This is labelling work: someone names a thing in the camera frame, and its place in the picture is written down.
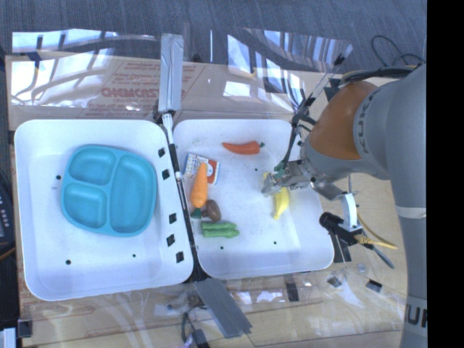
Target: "toy carrot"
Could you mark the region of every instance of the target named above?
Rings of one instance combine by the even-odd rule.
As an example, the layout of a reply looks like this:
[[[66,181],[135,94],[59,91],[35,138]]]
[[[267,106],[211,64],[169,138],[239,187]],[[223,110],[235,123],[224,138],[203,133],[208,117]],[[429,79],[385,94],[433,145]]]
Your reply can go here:
[[[201,219],[202,207],[206,204],[208,199],[208,180],[207,180],[207,166],[204,162],[198,168],[196,172],[194,187],[190,193],[190,201],[195,207],[192,214],[193,218]]]
[[[264,143],[259,144],[256,141],[251,141],[244,144],[232,144],[223,142],[223,146],[229,151],[236,154],[259,154]]]

